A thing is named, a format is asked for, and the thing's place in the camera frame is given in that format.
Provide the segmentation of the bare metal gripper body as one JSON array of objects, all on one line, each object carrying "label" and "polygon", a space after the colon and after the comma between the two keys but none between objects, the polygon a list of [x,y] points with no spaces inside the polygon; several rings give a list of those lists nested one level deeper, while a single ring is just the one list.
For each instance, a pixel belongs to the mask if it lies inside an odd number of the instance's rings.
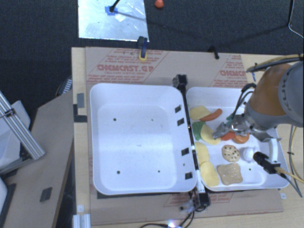
[{"label": "bare metal gripper body", "polygon": [[252,133],[255,126],[256,122],[248,114],[236,114],[228,117],[228,128],[236,134]]}]

